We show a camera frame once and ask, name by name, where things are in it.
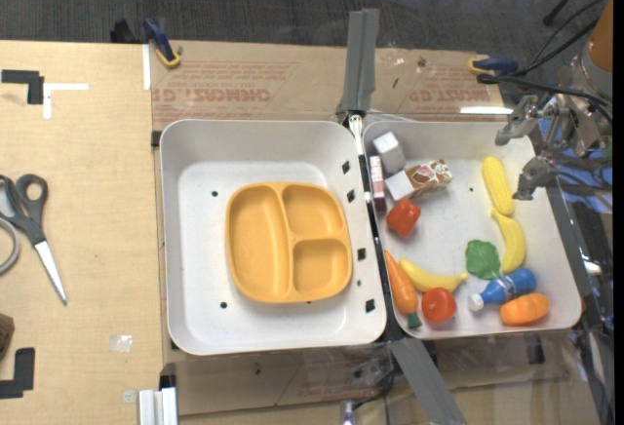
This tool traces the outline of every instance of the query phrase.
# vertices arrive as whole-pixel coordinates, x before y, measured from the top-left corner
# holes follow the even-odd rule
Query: yellow banana
[[[448,291],[455,290],[466,278],[468,273],[465,271],[457,276],[442,276],[423,271],[413,262],[406,258],[399,260],[399,265],[409,276],[409,280],[413,283],[418,291],[428,291],[436,287],[443,287]]]
[[[492,209],[491,215],[498,222],[505,240],[505,253],[503,254],[501,271],[503,274],[509,274],[518,269],[525,260],[527,252],[525,233],[516,220],[503,215],[497,209]]]

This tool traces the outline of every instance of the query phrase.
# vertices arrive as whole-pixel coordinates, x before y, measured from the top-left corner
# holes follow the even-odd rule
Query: yellow divided plate
[[[322,186],[262,182],[227,204],[227,258],[234,283],[260,302],[320,300],[351,279],[351,246],[342,206]]]

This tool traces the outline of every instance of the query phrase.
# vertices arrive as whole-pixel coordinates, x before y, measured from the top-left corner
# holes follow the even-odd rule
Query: red tomato
[[[457,302],[453,294],[442,287],[430,289],[420,299],[422,315],[431,323],[442,323],[457,312]]]

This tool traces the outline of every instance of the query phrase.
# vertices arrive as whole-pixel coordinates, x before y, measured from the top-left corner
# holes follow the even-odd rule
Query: toy carrot
[[[422,322],[416,314],[418,308],[418,295],[406,272],[399,266],[389,251],[383,251],[388,268],[388,279],[392,298],[397,309],[408,316],[408,327],[418,328]]]

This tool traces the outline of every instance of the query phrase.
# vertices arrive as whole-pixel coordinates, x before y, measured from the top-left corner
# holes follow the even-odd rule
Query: toy bottle
[[[468,307],[471,311],[481,311],[485,304],[502,305],[520,295],[531,293],[536,285],[535,275],[529,269],[520,267],[507,276],[491,280],[481,293],[470,295]]]

